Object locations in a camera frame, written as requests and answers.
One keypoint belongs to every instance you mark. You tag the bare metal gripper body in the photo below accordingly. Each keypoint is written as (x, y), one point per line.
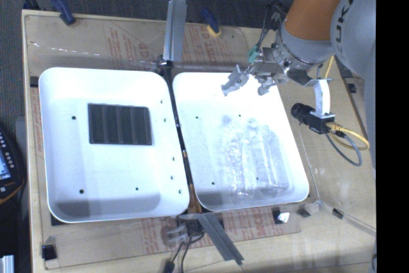
(271, 65)

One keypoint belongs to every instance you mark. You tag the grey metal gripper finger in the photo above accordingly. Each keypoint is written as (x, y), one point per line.
(234, 81)
(266, 83)

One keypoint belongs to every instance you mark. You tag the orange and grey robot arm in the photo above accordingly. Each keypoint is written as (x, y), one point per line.
(351, 25)

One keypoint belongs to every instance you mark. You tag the white plastic tray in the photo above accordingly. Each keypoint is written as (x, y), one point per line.
(204, 150)
(108, 176)

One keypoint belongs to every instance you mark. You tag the brown cardboard board red print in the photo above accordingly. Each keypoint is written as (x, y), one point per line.
(128, 38)

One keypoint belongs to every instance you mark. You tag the black ribbed rectangular panel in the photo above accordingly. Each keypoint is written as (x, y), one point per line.
(119, 124)

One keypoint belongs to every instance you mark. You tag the black cylinder on white bracket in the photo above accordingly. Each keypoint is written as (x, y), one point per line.
(308, 116)

